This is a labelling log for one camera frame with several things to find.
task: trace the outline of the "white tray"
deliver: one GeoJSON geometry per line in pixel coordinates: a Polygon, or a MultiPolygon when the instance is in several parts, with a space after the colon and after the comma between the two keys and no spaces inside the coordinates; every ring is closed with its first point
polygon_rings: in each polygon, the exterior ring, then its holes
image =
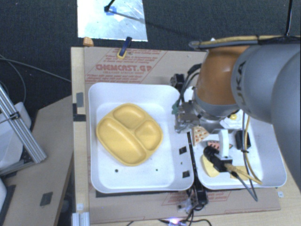
{"type": "MultiPolygon", "coordinates": [[[[243,155],[236,148],[235,133],[236,131],[233,131],[229,135],[229,143],[233,145],[229,150],[229,156],[233,158],[233,165],[244,166],[243,155]]],[[[286,171],[272,125],[251,118],[248,133],[252,145],[248,149],[250,164],[257,177],[262,181],[262,185],[253,182],[254,187],[282,186],[286,182],[286,171]]],[[[201,145],[194,147],[200,182],[212,190],[244,188],[238,180],[231,179],[228,172],[220,173],[214,178],[205,173],[200,158],[207,140],[219,140],[219,138],[217,134],[211,134],[201,145]]]]}
{"type": "Polygon", "coordinates": [[[186,134],[174,131],[172,105],[179,92],[168,85],[94,84],[88,94],[91,140],[91,181],[102,193],[179,191],[191,187],[194,177],[186,134]],[[117,161],[98,141],[97,123],[115,107],[133,103],[152,116],[163,130],[163,141],[141,165],[117,161]],[[182,147],[186,153],[179,153],[182,147]],[[189,171],[189,177],[183,173],[189,171]]]}

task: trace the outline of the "white bracket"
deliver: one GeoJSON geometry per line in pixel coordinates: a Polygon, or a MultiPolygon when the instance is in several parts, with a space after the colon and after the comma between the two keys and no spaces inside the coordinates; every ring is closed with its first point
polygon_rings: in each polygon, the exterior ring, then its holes
{"type": "Polygon", "coordinates": [[[229,157],[229,134],[228,130],[222,129],[218,133],[218,137],[220,140],[220,152],[219,156],[221,158],[229,157]]]}

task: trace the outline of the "yellow cable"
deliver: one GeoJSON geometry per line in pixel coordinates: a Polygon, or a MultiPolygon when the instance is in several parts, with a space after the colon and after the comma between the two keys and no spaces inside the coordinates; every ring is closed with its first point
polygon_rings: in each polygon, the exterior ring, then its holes
{"type": "Polygon", "coordinates": [[[235,42],[235,41],[267,40],[267,39],[280,38],[280,37],[283,37],[283,35],[235,36],[235,37],[226,37],[226,38],[210,40],[210,41],[203,41],[203,42],[200,42],[198,45],[211,45],[211,44],[219,44],[219,43],[235,42]]]}
{"type": "Polygon", "coordinates": [[[233,166],[232,164],[229,164],[229,163],[226,163],[225,164],[225,167],[231,172],[231,171],[234,171],[234,172],[237,172],[237,173],[240,173],[242,175],[244,175],[245,177],[251,179],[252,181],[258,183],[258,184],[262,184],[262,182],[259,180],[259,179],[255,179],[253,178],[252,176],[250,176],[249,174],[247,174],[246,172],[238,169],[237,167],[233,166]]]}
{"type": "Polygon", "coordinates": [[[248,137],[248,128],[249,128],[249,124],[250,124],[250,116],[248,116],[248,119],[247,119],[247,122],[246,122],[245,138],[244,138],[244,145],[245,145],[245,147],[244,147],[244,150],[245,150],[245,151],[244,151],[244,154],[245,154],[245,156],[246,156],[246,162],[247,162],[247,164],[248,164],[248,167],[249,167],[249,169],[250,169],[250,172],[252,173],[252,175],[254,176],[254,178],[255,178],[256,180],[260,181],[259,178],[258,178],[258,177],[256,176],[256,174],[254,173],[252,167],[251,167],[251,164],[250,164],[250,161],[249,161],[249,158],[248,158],[248,153],[246,152],[246,151],[247,151],[247,137],[248,137]]]}

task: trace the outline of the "dark carpet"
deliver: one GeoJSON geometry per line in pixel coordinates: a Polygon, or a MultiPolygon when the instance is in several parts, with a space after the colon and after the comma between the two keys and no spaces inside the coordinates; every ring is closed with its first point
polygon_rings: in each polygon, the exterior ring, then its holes
{"type": "MultiPolygon", "coordinates": [[[[191,40],[237,35],[283,34],[289,0],[143,0],[148,42],[132,48],[190,50],[191,40]]],[[[77,37],[77,0],[0,0],[0,54],[67,79],[70,48],[77,37]]],[[[301,0],[293,0],[291,34],[300,34],[301,0]]],[[[120,47],[121,41],[95,40],[120,47]]],[[[38,109],[71,94],[68,82],[16,65],[27,86],[25,107],[38,109]]],[[[0,81],[14,103],[24,91],[16,72],[0,62],[0,81]]]]}

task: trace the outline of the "yellow cheese piece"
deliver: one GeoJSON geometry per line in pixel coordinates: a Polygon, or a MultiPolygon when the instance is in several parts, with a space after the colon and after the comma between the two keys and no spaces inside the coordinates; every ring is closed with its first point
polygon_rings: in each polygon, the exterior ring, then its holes
{"type": "Polygon", "coordinates": [[[207,175],[211,178],[218,176],[220,173],[213,167],[213,164],[204,156],[201,156],[201,162],[207,175]]]}
{"type": "Polygon", "coordinates": [[[93,43],[93,40],[91,38],[85,37],[84,40],[83,40],[83,45],[93,47],[94,43],[93,43]]]}
{"type": "Polygon", "coordinates": [[[142,108],[126,103],[105,115],[96,127],[104,148],[127,166],[146,161],[160,146],[163,132],[142,108]]]}

